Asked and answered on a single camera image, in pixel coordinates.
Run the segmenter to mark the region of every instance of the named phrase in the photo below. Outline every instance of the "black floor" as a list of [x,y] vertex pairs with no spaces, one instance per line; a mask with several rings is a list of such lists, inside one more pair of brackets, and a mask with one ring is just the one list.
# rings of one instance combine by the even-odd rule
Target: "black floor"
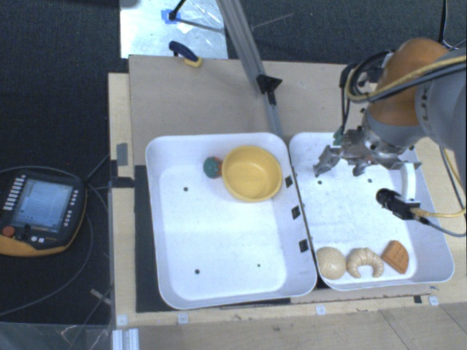
[[[438,39],[443,0],[242,0],[263,59],[349,63],[415,36]],[[449,0],[447,41],[466,36],[467,0]],[[259,26],[284,15],[290,17]],[[85,178],[108,153],[107,74],[120,59],[118,0],[0,0],[0,170],[51,166]],[[231,57],[235,53],[229,47]],[[0,177],[0,184],[7,176]],[[90,183],[109,180],[106,162]],[[93,193],[89,263],[62,287],[90,248],[86,222],[69,250],[51,257],[0,256],[0,321],[80,324],[109,289],[107,213]],[[105,324],[99,306],[89,324]]]

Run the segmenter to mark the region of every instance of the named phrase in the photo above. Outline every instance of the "black hole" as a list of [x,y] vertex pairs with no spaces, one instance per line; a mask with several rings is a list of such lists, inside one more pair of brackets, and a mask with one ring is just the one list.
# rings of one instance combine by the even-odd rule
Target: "black hole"
[[294,219],[297,219],[298,217],[300,217],[300,207],[298,205],[292,209],[292,217]]
[[300,247],[300,252],[306,252],[309,247],[308,247],[308,241],[305,239],[305,240],[302,240],[298,243],[298,246]]
[[287,188],[293,184],[292,178],[290,176],[287,176],[285,178],[285,185],[287,185]]

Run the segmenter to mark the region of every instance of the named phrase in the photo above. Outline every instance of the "white tray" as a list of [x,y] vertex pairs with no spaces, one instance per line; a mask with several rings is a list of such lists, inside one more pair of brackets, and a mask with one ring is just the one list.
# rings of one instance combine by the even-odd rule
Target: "white tray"
[[[284,181],[272,199],[239,201],[222,178],[204,174],[207,157],[223,159],[241,145],[262,147],[279,161]],[[313,289],[316,267],[287,147],[277,136],[163,136],[147,146],[146,164],[159,290],[170,306],[288,298]]]
[[[354,248],[369,247],[381,255],[391,240],[400,241],[409,253],[409,269],[401,275],[385,263],[385,272],[375,279],[369,266],[360,267],[361,279],[347,272],[340,279],[323,278],[336,290],[384,287],[446,281],[454,273],[454,262],[444,234],[419,222],[403,221],[376,201],[381,188],[401,192],[401,174],[381,166],[371,166],[359,176],[341,160],[332,170],[314,177],[313,165],[332,133],[300,133],[290,142],[290,159],[304,205],[306,221],[317,251],[332,246],[347,256]],[[407,151],[403,160],[416,162],[415,152]],[[420,169],[416,170],[416,199],[433,211],[433,204]]]

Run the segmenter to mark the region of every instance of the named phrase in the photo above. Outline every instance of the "red emergency stop button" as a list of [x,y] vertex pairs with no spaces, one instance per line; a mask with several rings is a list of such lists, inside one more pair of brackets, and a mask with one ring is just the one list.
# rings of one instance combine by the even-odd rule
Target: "red emergency stop button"
[[1,234],[5,237],[13,237],[15,235],[15,228],[11,225],[7,225],[1,229]]

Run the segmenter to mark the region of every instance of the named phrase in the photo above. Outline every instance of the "round bread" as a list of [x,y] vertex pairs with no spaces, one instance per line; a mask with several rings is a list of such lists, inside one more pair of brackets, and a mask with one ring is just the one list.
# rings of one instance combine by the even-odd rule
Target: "round bread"
[[344,255],[329,246],[321,248],[316,253],[321,276],[330,280],[340,279],[347,268]]

